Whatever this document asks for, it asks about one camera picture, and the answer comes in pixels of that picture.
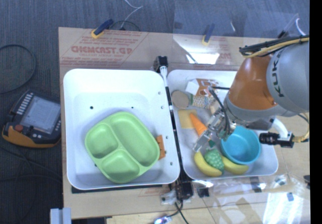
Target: banana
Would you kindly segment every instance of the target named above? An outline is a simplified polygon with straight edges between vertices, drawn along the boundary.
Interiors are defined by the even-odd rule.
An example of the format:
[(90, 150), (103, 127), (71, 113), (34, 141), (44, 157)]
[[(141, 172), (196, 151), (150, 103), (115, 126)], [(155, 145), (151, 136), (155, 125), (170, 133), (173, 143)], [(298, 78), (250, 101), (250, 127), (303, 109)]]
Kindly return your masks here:
[(219, 177), (222, 175), (222, 172), (219, 169), (216, 169), (212, 166), (210, 166), (205, 159), (203, 158), (201, 152), (197, 152), (194, 155), (195, 163), (198, 167), (198, 169), (209, 177)]
[(229, 160), (228, 158), (226, 158), (225, 156), (221, 155), (221, 159), (222, 162), (224, 164), (224, 168), (225, 170), (235, 174), (235, 175), (242, 175), (244, 174), (249, 166), (248, 165), (240, 165), (240, 164), (236, 164), (234, 162), (232, 162), (231, 160)]

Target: table surface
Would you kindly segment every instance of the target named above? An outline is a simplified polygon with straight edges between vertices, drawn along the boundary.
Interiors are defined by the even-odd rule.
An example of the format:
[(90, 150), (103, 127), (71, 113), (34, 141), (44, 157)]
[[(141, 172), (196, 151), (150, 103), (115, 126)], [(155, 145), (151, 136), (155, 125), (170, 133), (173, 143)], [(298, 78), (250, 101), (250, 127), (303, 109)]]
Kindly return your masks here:
[[(265, 40), (243, 37), (212, 37), (206, 53), (217, 55), (215, 65), (189, 64), (187, 51), (200, 48), (200, 36), (104, 31), (99, 39), (91, 38), (90, 29), (59, 28), (59, 63), (62, 118), (63, 202), (71, 209), (72, 219), (109, 217), (107, 223), (153, 223), (158, 217), (176, 211), (173, 204), (162, 204), (167, 185), (115, 191), (73, 193), (66, 173), (66, 136), (63, 77), (73, 68), (151, 69), (157, 56), (167, 56), (169, 70), (237, 70), (243, 61), (239, 47)], [(307, 131), (298, 116), (279, 117), (295, 135)], [(309, 142), (296, 143), (292, 149), (274, 146), (279, 167), (271, 176), (258, 177), (260, 192), (249, 178), (231, 178), (213, 182), (209, 196), (194, 195), (184, 202), (182, 213), (189, 223), (259, 223), (275, 218), (284, 221), (310, 222), (310, 190), (304, 180), (310, 175)], [(173, 223), (185, 223), (180, 214)]]

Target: white plastic tray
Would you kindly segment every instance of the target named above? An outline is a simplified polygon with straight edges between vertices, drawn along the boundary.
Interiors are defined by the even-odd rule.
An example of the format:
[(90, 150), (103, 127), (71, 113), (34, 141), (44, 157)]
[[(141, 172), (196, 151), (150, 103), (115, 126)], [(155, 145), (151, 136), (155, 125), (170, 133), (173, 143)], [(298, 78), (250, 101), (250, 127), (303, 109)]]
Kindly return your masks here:
[[(63, 79), (67, 177), (80, 190), (169, 184), (180, 173), (163, 79), (148, 70), (73, 69)], [(86, 151), (88, 130), (107, 116), (128, 111), (154, 137), (163, 136), (166, 157), (126, 184), (107, 179)]]
[[(236, 75), (236, 71), (209, 71), (209, 70), (173, 70), (168, 75), (169, 90), (172, 93), (175, 90), (185, 92), (187, 82), (195, 79), (213, 79), (219, 82), (219, 87), (230, 87), (232, 81)], [(223, 102), (226, 96), (226, 90), (220, 90), (218, 97)], [(210, 117), (210, 111), (207, 109), (197, 108), (189, 106), (187, 109), (196, 109), (198, 117), (203, 123), (206, 123)], [(272, 175), (277, 171), (278, 160), (274, 147), (272, 145), (262, 144), (262, 152), (260, 157), (250, 164), (250, 168), (243, 175), (234, 175), (227, 171), (220, 177), (208, 177), (204, 175), (196, 167), (194, 162), (194, 152), (192, 150), (194, 143), (197, 141), (197, 133), (194, 129), (183, 129), (180, 126), (180, 120), (178, 116), (178, 108), (174, 106), (175, 121), (177, 126), (177, 132), (179, 137), (179, 145), (182, 155), (183, 167), (186, 174), (194, 180), (213, 180), (232, 177), (251, 177), (251, 176), (265, 176)], [(214, 140), (216, 147), (220, 151), (219, 139)]]

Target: carrot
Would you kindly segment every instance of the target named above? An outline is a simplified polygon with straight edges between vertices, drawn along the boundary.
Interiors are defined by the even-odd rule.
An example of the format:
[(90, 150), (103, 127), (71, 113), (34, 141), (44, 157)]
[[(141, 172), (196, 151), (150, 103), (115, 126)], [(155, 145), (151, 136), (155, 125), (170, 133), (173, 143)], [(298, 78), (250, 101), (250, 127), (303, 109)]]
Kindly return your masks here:
[(193, 126), (195, 127), (197, 133), (199, 136), (201, 136), (201, 134), (207, 130), (207, 127), (204, 125), (204, 123), (202, 123), (199, 118), (193, 114), (193, 113), (190, 113), (190, 119), (191, 119), (191, 122), (193, 124)]

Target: divided green plate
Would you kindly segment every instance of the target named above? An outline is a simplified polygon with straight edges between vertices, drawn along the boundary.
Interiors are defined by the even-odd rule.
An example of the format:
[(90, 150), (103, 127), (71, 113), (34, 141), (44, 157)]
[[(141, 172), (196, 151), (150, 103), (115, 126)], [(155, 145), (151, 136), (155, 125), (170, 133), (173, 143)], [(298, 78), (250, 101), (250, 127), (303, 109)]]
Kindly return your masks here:
[(133, 114), (120, 111), (98, 122), (85, 137), (96, 166), (112, 182), (124, 184), (141, 176), (159, 159), (159, 146)]

